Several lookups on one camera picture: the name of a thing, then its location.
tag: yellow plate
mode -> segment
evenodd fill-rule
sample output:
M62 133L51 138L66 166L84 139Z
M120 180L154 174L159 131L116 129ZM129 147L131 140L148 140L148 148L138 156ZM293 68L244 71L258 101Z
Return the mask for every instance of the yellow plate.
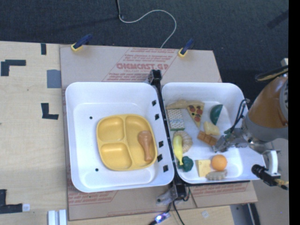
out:
M151 161L145 161L145 151L138 142L138 134L150 131ZM156 142L149 122L135 114L114 115L101 119L97 124L98 150L104 165L116 171L146 168L157 157Z

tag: black fabric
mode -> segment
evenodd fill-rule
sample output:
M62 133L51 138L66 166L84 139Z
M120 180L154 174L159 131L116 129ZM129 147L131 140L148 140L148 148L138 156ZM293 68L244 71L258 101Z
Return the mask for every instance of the black fabric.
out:
M223 82L253 100L265 86L254 76L288 57L289 0L119 0L126 21L162 9L177 21L164 48L213 50ZM118 19L115 0L0 0L0 40L73 44L91 33L90 45L160 47L174 22L152 13L133 24Z

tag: toy pizza slice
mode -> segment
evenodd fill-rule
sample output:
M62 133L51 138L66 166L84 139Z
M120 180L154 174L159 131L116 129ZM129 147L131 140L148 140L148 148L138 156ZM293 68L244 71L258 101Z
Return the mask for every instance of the toy pizza slice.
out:
M196 104L189 104L187 107L187 111L191 118L193 119L196 126L199 128L201 124L201 117L204 109L204 103L198 102Z

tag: green toy food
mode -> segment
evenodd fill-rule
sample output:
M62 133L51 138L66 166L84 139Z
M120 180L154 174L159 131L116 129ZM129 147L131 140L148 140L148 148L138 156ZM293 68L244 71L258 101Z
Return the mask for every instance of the green toy food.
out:
M183 165L182 162L182 137L180 135L176 135L173 138L173 151L175 157L179 160L179 165Z
M194 162L188 156L184 156L182 158L183 165L179 165L179 168L182 168L185 172L189 172L192 170Z
M223 105L218 104L218 105L213 106L210 111L210 120L214 125L217 124L217 121L219 119L222 108L223 108Z

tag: wooden table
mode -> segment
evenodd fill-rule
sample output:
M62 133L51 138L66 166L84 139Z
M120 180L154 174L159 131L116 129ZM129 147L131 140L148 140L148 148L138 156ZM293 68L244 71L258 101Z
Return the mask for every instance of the wooden table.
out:
M68 209L61 88L47 87L47 70L60 70L59 45L0 42L0 61L26 60L0 76L0 189L6 204L27 203L30 211L1 214L0 224L47 224L49 210ZM42 103L57 120L42 118ZM157 214L108 217L68 224L149 224ZM164 224L180 224L175 212ZM230 206L180 210L186 224L233 225Z

